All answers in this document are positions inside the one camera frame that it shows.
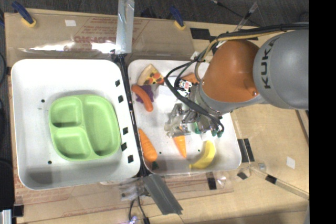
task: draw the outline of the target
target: toy pizza slice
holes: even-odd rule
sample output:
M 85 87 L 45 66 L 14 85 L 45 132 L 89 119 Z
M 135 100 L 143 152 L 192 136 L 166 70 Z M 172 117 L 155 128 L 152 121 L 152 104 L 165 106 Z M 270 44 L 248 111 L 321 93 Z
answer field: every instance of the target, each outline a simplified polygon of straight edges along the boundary
M 143 85 L 152 85 L 152 84 L 164 84 L 163 76 L 158 72 L 158 70 L 152 65 L 149 64 L 146 68 L 141 72 L 138 83 L 139 86 Z

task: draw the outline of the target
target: carrot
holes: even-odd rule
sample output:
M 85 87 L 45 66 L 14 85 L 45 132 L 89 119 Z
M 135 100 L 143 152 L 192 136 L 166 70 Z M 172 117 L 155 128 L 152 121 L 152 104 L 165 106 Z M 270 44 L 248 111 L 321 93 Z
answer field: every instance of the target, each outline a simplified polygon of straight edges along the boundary
M 145 109 L 148 112 L 152 112 L 153 104 L 148 94 L 137 84 L 133 84 L 131 90 L 142 99 Z
M 183 156 L 183 158 L 187 158 L 187 150 L 185 147 L 185 136 L 180 135 L 180 136 L 174 137 L 174 142 L 175 142 L 175 145 L 178 151 L 180 151 L 181 155 Z
M 139 129 L 139 136 L 143 157 L 151 163 L 155 162 L 156 159 L 158 158 L 157 157 L 158 155 L 152 142 L 149 140 L 147 135 L 141 129 Z
M 196 79 L 196 76 L 195 76 L 194 73 L 185 75 L 185 76 L 182 77 L 181 79 L 190 81 L 192 84 L 199 84 L 199 81 Z

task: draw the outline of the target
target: banana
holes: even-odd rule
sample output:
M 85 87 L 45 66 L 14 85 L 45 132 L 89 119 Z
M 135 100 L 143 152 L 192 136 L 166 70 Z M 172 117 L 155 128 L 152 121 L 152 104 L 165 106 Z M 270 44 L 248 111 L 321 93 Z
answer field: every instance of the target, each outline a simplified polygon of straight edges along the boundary
M 205 144 L 205 151 L 202 157 L 193 164 L 189 164 L 189 168 L 205 169 L 213 161 L 216 153 L 215 144 L 208 140 Z

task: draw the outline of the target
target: black cable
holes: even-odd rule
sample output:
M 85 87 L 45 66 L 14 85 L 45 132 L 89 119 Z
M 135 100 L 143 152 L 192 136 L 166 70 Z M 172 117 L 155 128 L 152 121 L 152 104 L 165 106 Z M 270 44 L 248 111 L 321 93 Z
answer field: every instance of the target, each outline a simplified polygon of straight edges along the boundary
M 144 218 L 147 218 L 147 217 L 146 217 L 146 214 L 145 214 L 145 212 L 143 211 L 143 209 L 142 209 L 142 207 L 141 207 L 141 204 L 140 204 L 140 196 L 138 196 L 138 204 L 139 204 L 139 208 L 140 208 L 140 210 L 141 210 L 141 212 L 142 212 L 143 217 L 144 217 Z
M 223 33 L 217 36 L 214 40 L 221 39 L 221 38 L 228 38 L 228 37 L 239 37 L 239 36 L 241 36 L 241 38 L 244 39 L 244 37 L 247 35 L 262 35 L 262 34 L 272 33 L 276 31 L 287 32 L 291 30 L 304 30 L 304 29 L 309 29 L 309 24 L 294 23 L 294 24 L 279 24 L 279 25 L 271 25 L 271 26 L 262 26 L 262 27 L 256 27 L 256 28 L 251 28 L 251 29 L 240 29 L 239 31 L 231 32 L 231 33 Z M 211 46 L 211 49 L 217 46 L 219 42 L 220 41 L 214 43 Z
M 218 2 L 218 1 L 217 1 L 216 5 L 218 5 L 219 7 L 222 7 L 222 8 L 227 9 L 228 11 L 232 12 L 233 14 L 235 14 L 235 15 L 237 15 L 238 17 L 241 17 L 241 18 L 243 18 L 243 19 L 246 17 L 246 16 L 242 16 L 242 15 L 239 14 L 239 13 L 236 13 L 236 12 L 233 11 L 232 9 L 228 8 L 227 6 L 224 6 L 221 2 Z M 247 20 L 249 20 L 251 23 L 253 23 L 253 24 L 257 25 L 257 26 L 261 26 L 260 24 L 258 24 L 258 23 L 256 23 L 256 22 L 252 21 L 251 19 L 247 19 Z
M 131 219 L 132 219 L 132 208 L 133 208 L 135 200 L 136 199 L 134 199 L 134 200 L 131 201 L 130 210 L 129 210 L 129 213 L 128 213 L 128 219 L 129 219 L 129 221 L 131 221 Z M 139 208 L 141 210 L 142 216 L 143 216 L 143 222 L 145 224 L 149 224 L 150 223 L 149 222 L 149 218 L 146 216 L 145 212 L 142 209 L 141 203 L 140 203 L 140 195 L 138 196 L 138 204 L 139 204 Z
M 0 20 L 5 20 L 5 13 L 2 11 L 2 9 L 0 8 Z
M 6 60 L 0 52 L 0 84 L 2 83 L 2 81 L 5 77 L 6 68 L 7 68 Z
M 171 92 L 176 96 L 177 99 L 179 99 L 180 101 L 182 101 L 183 103 L 185 103 L 190 109 L 198 112 L 199 114 L 202 114 L 208 118 L 211 119 L 211 121 L 217 126 L 217 128 L 221 128 L 221 130 L 218 131 L 224 131 L 224 126 L 222 125 L 222 123 L 220 122 L 219 119 L 216 119 L 215 117 L 211 116 L 204 108 L 202 108 L 200 105 L 196 104 L 195 102 L 191 101 L 190 99 L 183 97 L 182 95 L 180 95 L 180 93 L 171 85 L 171 83 L 168 80 L 168 77 L 176 70 L 179 70 L 180 68 L 183 67 L 189 67 L 191 64 L 193 64 L 194 62 L 196 62 L 197 59 L 195 58 L 194 60 L 185 63 L 181 66 L 178 66 L 174 69 L 172 69 L 164 78 L 164 82 L 167 84 L 168 88 L 171 90 Z
M 133 207 L 133 205 L 134 205 L 135 200 L 136 200 L 136 199 L 134 199 L 134 200 L 131 201 L 130 210 L 129 210 L 129 212 L 128 212 L 128 220 L 129 220 L 129 221 L 131 221 L 131 219 L 132 219 L 132 215 L 131 215 L 131 214 L 132 214 L 132 207 Z
M 191 66 L 192 64 L 194 63 L 194 61 L 190 61 L 189 64 L 187 64 L 185 66 L 185 68 L 180 72 L 180 74 L 177 75 L 176 79 L 175 79 L 175 83 L 174 83 L 174 88 L 177 88 L 177 84 L 178 84 L 178 81 L 180 80 L 182 74 L 184 73 L 185 70 L 187 70 L 187 68 L 189 66 Z

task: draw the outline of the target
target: black tape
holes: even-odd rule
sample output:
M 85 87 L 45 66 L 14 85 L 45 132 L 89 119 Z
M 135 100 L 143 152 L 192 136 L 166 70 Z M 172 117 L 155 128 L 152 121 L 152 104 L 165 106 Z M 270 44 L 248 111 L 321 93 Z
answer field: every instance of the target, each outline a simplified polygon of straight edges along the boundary
M 210 190 L 217 189 L 214 174 L 212 172 L 206 173 L 206 177 L 207 177 L 207 180 L 208 180 L 209 189 Z
M 243 172 L 238 173 L 237 176 L 239 176 L 242 180 L 245 180 L 248 177 Z
M 273 177 L 271 175 L 267 175 L 266 178 L 265 178 L 266 181 L 272 183 L 272 184 L 275 184 L 277 182 L 277 178 L 276 177 Z
M 121 144 L 121 151 L 124 151 L 127 148 L 126 142 Z
M 240 149 L 240 152 L 241 152 L 241 162 L 242 163 L 248 163 L 248 154 L 247 154 L 247 151 L 246 151 L 246 148 L 245 148 L 245 143 L 244 143 L 244 140 L 243 139 L 238 139 L 238 145 L 239 145 L 239 149 Z
M 122 134 L 123 135 L 128 134 L 128 127 L 125 127 L 124 129 L 122 129 Z
M 24 205 L 14 205 L 13 206 L 13 218 L 23 217 Z
M 121 103 L 122 101 L 124 101 L 124 97 L 122 95 L 118 96 L 118 102 Z
M 190 28 L 191 36 L 193 39 L 214 40 L 216 37 L 210 35 L 209 29 L 203 28 Z
M 248 155 L 250 162 L 254 162 L 251 145 L 250 145 L 250 141 L 248 140 L 248 138 L 244 139 L 244 143 L 245 143 L 245 148 L 247 150 L 247 155 Z
M 128 156 L 127 159 L 128 159 L 128 163 L 131 163 L 132 161 L 134 161 L 133 155 Z

